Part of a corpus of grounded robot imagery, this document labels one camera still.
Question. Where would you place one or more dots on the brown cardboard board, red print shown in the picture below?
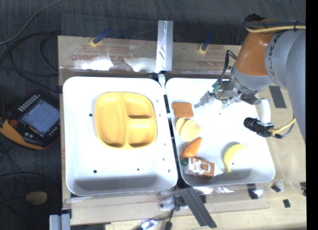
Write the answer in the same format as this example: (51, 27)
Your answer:
(111, 52)

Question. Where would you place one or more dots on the pale yellow bread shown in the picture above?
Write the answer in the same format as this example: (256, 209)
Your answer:
(190, 129)

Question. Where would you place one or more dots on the yellow banana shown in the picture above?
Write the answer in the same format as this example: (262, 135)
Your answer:
(231, 153)

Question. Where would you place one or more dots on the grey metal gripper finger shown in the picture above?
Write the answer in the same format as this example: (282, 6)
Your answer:
(228, 104)
(204, 99)

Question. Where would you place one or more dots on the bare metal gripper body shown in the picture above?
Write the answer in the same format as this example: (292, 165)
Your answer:
(227, 90)

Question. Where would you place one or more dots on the black cylinder on white bracket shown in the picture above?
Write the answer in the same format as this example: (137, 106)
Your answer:
(258, 125)

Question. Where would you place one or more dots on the orange carrot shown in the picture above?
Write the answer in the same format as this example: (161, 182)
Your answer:
(192, 149)

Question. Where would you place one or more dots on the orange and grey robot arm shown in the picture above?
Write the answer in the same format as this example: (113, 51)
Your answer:
(283, 60)

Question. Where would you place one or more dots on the brown toast slice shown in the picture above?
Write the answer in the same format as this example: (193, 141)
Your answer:
(182, 109)

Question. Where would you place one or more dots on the yellow round lump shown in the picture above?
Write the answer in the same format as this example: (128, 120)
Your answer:
(36, 198)

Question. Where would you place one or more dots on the white plastic tray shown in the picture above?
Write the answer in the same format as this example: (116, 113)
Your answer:
(119, 169)
(236, 124)

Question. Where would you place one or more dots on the yellow divided plate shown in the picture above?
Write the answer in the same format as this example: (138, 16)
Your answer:
(111, 119)

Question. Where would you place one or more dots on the orange and white carton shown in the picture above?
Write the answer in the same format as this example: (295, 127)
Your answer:
(201, 168)

